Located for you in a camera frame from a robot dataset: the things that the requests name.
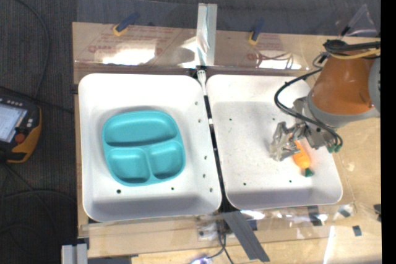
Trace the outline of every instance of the teal plate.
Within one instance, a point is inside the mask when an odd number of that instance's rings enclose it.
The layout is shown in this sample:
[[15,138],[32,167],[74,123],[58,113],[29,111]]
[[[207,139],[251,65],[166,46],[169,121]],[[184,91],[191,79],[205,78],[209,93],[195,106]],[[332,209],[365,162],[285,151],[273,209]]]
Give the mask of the teal plate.
[[133,111],[109,118],[102,142],[111,175],[124,185],[168,181],[186,164],[178,125],[163,111]]

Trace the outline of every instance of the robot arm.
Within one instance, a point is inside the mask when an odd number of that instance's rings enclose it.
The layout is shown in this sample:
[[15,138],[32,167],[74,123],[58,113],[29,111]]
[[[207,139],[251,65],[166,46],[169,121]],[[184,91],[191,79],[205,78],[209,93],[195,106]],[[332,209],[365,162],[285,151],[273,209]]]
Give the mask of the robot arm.
[[[342,147],[338,128],[380,116],[381,42],[347,45],[340,40],[328,40],[324,47],[326,54],[318,57],[319,63],[327,60],[323,67],[314,61],[318,70],[286,83],[275,94],[275,104],[296,118],[290,128],[285,122],[278,123],[270,144],[270,154],[277,161],[299,152],[295,142],[302,138],[312,148],[326,146],[330,153],[337,152]],[[292,108],[279,102],[278,96],[286,87],[316,73],[320,75],[309,94],[295,100]]]

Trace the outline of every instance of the gray carpet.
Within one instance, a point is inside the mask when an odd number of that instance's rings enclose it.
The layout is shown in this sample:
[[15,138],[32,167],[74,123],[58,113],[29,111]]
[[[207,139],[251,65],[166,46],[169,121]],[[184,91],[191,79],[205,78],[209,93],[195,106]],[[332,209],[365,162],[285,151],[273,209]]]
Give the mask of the gray carpet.
[[[75,140],[72,96],[73,21],[110,19],[80,0],[23,0],[43,18],[51,50],[37,95],[43,110],[43,132],[32,157],[12,170],[31,188],[51,189],[75,198]],[[381,0],[146,0],[196,6],[217,3],[218,28],[245,30],[262,16],[265,32],[337,35],[366,4],[376,30],[381,30]],[[180,14],[169,26],[195,27],[194,16]],[[24,6],[0,0],[0,93],[32,96],[44,71],[45,36],[38,19]],[[76,243],[75,205],[53,192],[7,196],[29,191],[0,166],[0,263],[60,263],[60,245]]]

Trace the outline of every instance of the yellow device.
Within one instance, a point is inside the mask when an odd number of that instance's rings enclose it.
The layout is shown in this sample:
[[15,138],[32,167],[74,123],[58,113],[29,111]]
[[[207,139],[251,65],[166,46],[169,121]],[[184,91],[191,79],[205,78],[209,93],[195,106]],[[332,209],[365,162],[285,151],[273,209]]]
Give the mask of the yellow device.
[[30,101],[0,94],[0,162],[23,163],[41,133],[41,109]]

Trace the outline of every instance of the wooden table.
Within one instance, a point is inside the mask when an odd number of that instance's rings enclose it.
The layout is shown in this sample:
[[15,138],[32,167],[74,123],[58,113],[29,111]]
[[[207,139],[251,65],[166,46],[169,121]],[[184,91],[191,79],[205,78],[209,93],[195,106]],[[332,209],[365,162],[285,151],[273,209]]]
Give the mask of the wooden table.
[[[121,67],[89,61],[89,47],[98,46],[104,30],[110,25],[99,23],[74,23],[74,84],[93,72],[187,74],[189,69],[175,66],[175,61],[166,58],[180,43],[188,41],[192,30],[170,30],[176,34],[171,44],[166,41],[161,48],[159,67]],[[322,44],[331,37],[311,35],[263,35],[260,38],[264,51],[292,53],[302,65],[299,70],[273,70],[256,68],[252,59],[254,48],[247,45],[247,33],[217,31],[216,63],[208,74],[237,73],[262,75],[299,75],[322,49]],[[112,47],[112,37],[103,46]],[[348,43],[372,41],[368,38],[350,38]],[[333,206],[319,207],[319,212],[328,216],[320,226],[304,220],[306,210],[289,208],[267,210],[265,221],[257,222],[255,234],[268,253],[272,263],[380,263],[382,261],[381,222],[377,219],[373,205],[381,204],[381,120],[371,118],[352,122],[338,130],[344,139],[341,152],[334,154],[343,184],[343,197]],[[212,255],[219,249],[216,239],[200,236],[202,227],[210,224],[204,216],[176,217],[123,221],[121,223],[88,223],[82,206],[82,175],[80,152],[79,103],[75,96],[75,137],[77,165],[77,198],[79,236],[89,237],[88,257],[131,256],[133,263],[183,263],[188,264],[200,255]],[[287,221],[286,214],[292,215]],[[230,236],[227,250],[235,263],[258,263],[249,261],[237,239]],[[214,259],[214,263],[229,263],[225,254]]]

